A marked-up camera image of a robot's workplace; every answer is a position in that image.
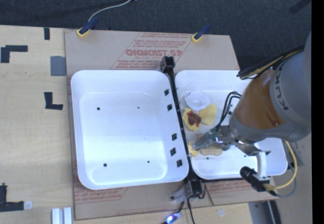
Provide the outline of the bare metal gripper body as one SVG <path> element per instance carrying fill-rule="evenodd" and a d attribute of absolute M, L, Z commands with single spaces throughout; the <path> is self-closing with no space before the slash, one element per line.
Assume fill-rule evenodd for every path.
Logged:
<path fill-rule="evenodd" d="M 254 147 L 252 141 L 241 136 L 238 131 L 231 126 L 220 126 L 213 140 L 216 144 L 219 144 L 224 151 L 230 149 L 231 146 L 235 146 L 244 151 Z"/>

